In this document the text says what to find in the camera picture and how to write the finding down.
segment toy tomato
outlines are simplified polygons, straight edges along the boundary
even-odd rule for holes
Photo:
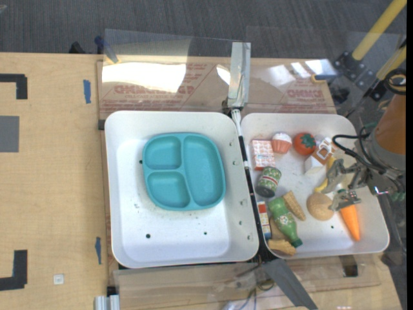
[[[294,149],[301,155],[310,155],[316,149],[316,140],[310,133],[297,134],[293,140]]]

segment toy bread roll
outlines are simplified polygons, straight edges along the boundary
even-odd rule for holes
[[[307,209],[315,219],[325,221],[334,215],[334,211],[328,208],[332,203],[333,201],[327,195],[316,192],[308,197]]]

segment teal divided plate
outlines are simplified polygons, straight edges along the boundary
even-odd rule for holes
[[[197,133],[167,133],[143,148],[150,199],[168,210],[207,209],[225,195],[224,168],[215,143]]]

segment gray carpet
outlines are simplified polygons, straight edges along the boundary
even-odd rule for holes
[[[96,53],[105,29],[251,42],[253,57],[335,60],[353,50],[392,0],[0,0],[0,52],[67,53],[73,42]],[[407,9],[395,18],[364,62],[377,71],[407,33]],[[220,55],[212,45],[203,55]],[[363,94],[349,85],[353,102]],[[374,110],[371,100],[366,107]],[[405,206],[395,208],[405,222]],[[405,233],[405,224],[401,231]],[[406,261],[390,266],[407,308]]]

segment green bottle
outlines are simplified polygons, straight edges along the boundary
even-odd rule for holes
[[[297,248],[303,244],[297,235],[297,223],[292,213],[285,206],[283,198],[275,198],[268,203],[274,221],[279,230],[290,240],[293,247]]]

